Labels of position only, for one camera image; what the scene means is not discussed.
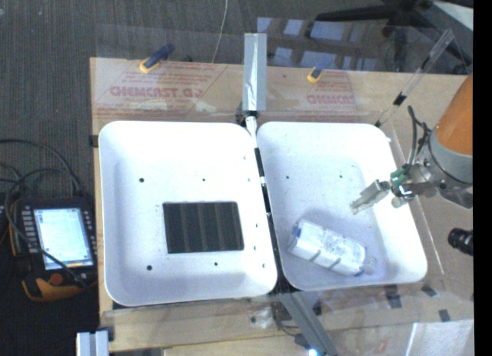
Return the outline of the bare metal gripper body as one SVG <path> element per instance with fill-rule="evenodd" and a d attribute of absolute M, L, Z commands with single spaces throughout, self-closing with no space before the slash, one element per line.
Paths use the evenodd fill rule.
<path fill-rule="evenodd" d="M 443 169 L 430 159 L 405 163 L 393 172 L 393 194 L 397 197 L 432 197 L 443 178 Z"/>

